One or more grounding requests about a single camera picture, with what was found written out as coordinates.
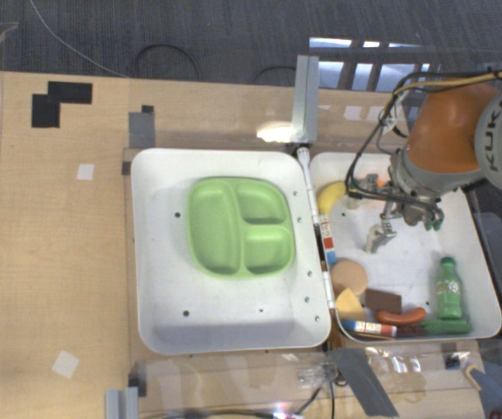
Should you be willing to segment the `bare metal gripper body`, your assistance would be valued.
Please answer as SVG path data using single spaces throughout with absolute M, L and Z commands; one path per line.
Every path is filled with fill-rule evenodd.
M 422 223 L 425 228 L 440 228 L 444 222 L 444 213 L 439 208 L 440 198 L 418 195 L 415 191 L 409 194 L 396 186 L 386 186 L 382 189 L 386 196 L 382 219 L 402 218 L 409 226 Z

